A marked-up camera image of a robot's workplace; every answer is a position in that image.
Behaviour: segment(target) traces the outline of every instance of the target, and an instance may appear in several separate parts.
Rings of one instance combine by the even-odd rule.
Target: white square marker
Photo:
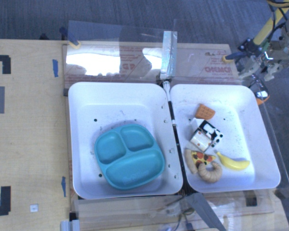
[[[30,205],[30,212],[38,212],[39,211],[39,205]]]

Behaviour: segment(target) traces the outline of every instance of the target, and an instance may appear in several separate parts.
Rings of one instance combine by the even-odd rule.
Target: yellow tube
[[[283,8],[282,9],[284,13],[286,13],[289,8]],[[281,18],[283,17],[282,13],[279,10],[275,11],[275,23],[277,24]],[[266,24],[263,26],[261,31],[257,34],[257,36],[253,39],[254,44],[261,45],[263,41],[269,36],[269,34],[272,31],[273,27],[273,20],[270,18]]]

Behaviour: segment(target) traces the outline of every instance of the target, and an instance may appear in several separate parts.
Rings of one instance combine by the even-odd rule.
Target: pizza slice
[[[190,149],[185,149],[184,157],[185,157],[185,161],[186,161],[188,168],[193,174],[197,173],[198,166],[201,163],[204,163],[205,165],[207,165],[216,158],[213,155],[208,155],[202,152],[192,151]]]

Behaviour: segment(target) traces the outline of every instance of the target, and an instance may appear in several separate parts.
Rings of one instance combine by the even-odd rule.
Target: orange object
[[[207,106],[200,104],[199,108],[197,109],[197,112],[195,114],[195,117],[197,119],[205,119],[210,120],[215,115],[215,111],[208,108]]]

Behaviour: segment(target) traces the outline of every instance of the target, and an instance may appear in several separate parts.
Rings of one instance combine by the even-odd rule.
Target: white plastic tray
[[[68,92],[73,185],[84,199],[167,195],[183,185],[165,91],[155,84],[79,82]],[[139,124],[160,146],[165,169],[138,188],[118,190],[103,177],[94,155],[96,139],[122,125]]]
[[[206,153],[215,155],[219,164],[221,162],[216,151],[233,159],[244,158],[251,162],[242,171],[223,167],[218,182],[206,183],[198,174],[189,171],[184,159],[186,176],[193,189],[201,193],[213,193],[269,189],[279,184],[276,159],[250,89],[244,86],[180,84],[171,89],[171,100],[183,155],[184,149],[190,148],[189,140],[193,134],[190,120],[202,103],[215,110],[209,122],[223,134],[219,144],[206,150]]]

